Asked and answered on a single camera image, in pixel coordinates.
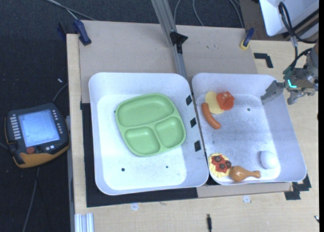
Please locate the brown chicken drumstick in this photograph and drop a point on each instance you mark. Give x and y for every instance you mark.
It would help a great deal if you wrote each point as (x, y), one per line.
(240, 174)

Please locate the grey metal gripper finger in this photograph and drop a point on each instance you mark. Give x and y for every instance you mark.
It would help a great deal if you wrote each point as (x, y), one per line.
(294, 97)
(272, 91)

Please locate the white egg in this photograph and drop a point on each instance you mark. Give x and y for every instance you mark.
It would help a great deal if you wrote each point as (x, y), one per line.
(269, 159)

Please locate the orange sausage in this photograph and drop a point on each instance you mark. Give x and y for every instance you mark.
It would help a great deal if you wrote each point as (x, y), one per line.
(210, 117)

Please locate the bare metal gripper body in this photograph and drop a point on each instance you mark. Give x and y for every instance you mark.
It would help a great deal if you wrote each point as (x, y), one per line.
(305, 77)

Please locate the yellow round slice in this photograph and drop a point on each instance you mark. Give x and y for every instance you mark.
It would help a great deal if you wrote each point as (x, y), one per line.
(211, 101)

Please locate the green divided plate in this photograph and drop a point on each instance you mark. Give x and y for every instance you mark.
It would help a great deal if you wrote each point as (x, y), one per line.
(149, 124)

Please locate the brown cardboard board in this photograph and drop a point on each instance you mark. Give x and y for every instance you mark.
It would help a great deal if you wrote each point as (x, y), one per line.
(131, 48)

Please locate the white plastic tray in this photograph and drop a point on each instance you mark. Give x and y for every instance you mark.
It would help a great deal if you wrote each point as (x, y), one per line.
(144, 172)
(243, 134)

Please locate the yellow spaghetti with meatballs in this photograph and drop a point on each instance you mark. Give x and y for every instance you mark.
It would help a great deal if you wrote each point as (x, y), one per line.
(219, 166)

